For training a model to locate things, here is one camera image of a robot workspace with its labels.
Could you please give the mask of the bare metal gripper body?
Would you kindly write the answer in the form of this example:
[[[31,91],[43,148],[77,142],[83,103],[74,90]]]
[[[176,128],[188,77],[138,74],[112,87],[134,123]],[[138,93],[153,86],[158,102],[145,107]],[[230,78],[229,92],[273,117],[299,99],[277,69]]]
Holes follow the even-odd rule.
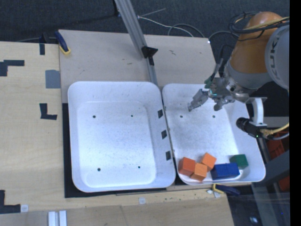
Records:
[[[232,78],[214,78],[208,91],[209,98],[215,102],[247,102],[249,90],[240,86]]]

